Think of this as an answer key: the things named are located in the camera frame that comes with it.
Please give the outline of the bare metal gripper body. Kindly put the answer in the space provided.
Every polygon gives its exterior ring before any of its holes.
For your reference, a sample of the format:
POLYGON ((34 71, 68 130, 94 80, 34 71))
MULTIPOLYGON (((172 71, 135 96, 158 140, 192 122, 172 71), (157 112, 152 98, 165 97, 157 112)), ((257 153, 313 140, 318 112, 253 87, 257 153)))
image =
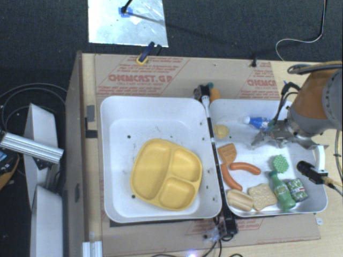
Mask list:
POLYGON ((278 120, 269 130, 269 135, 272 139, 287 138, 289 142, 299 145, 313 145, 313 133, 302 130, 292 120, 278 120))

